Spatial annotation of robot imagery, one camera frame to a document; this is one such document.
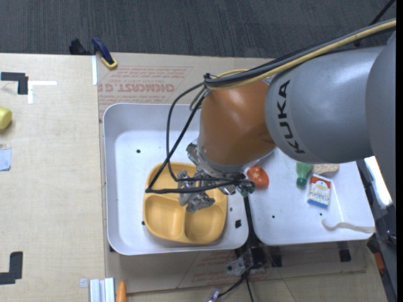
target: sponge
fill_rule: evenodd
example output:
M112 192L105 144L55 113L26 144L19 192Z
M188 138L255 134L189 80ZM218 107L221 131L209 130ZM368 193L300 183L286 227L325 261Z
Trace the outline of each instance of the sponge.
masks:
M10 124L11 119L13 117L13 113L6 108L2 108L0 106L0 130L7 128Z

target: wooden table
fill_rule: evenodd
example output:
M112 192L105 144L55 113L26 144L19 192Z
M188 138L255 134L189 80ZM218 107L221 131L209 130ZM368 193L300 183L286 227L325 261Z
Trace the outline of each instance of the wooden table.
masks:
M88 301L81 279L105 278L99 151L98 90L93 58L0 55L1 72L22 72L34 86L33 104L17 82L0 81L0 106L13 112L0 130L12 148L0 172L0 273L12 252L23 252L23 275L0 285L1 301ZM375 259L365 272L254 282L255 301L386 301ZM204 301L211 288L131 294L128 301ZM249 301L242 284L224 301Z

